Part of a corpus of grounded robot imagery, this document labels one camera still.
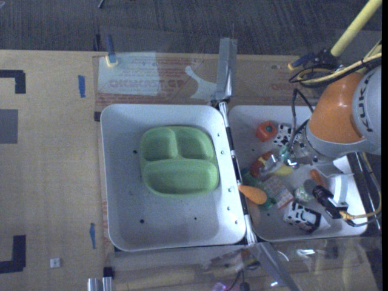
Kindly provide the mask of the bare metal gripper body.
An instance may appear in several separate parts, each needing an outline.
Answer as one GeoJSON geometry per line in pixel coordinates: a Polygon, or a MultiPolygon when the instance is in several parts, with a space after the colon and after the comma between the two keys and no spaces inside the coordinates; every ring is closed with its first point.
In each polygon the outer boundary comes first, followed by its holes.
{"type": "Polygon", "coordinates": [[[316,154],[311,152],[308,146],[295,142],[293,144],[287,144],[283,149],[283,163],[286,164],[288,158],[296,158],[299,161],[299,166],[301,165],[313,165],[318,162],[318,157],[316,154]]]}

